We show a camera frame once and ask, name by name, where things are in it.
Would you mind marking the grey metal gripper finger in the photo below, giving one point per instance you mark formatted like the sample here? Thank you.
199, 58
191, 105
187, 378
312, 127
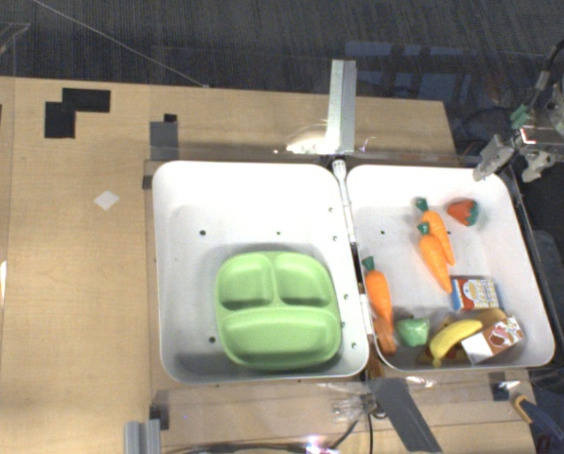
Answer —
537, 164
492, 156

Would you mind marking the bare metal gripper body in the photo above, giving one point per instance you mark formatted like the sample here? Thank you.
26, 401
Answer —
554, 136

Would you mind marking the red strawberry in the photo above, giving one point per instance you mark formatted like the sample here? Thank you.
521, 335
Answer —
462, 212

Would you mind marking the white plastic tray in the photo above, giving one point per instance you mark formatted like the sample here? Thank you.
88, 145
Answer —
244, 206
495, 249

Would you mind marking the orange carrot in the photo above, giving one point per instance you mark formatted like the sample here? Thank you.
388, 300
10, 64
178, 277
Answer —
379, 291
440, 234
434, 258

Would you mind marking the white and orange juice carton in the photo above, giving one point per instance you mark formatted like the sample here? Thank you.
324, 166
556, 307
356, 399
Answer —
475, 293

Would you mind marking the brown and white carton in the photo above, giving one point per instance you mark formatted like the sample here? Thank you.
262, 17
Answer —
497, 341

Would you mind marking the yellow banana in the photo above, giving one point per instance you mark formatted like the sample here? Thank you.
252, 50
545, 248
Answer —
452, 335

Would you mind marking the green pepper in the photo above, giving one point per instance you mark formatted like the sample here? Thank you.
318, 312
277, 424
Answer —
412, 333

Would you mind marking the green divided plate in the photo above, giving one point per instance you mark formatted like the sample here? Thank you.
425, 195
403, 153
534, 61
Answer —
277, 315

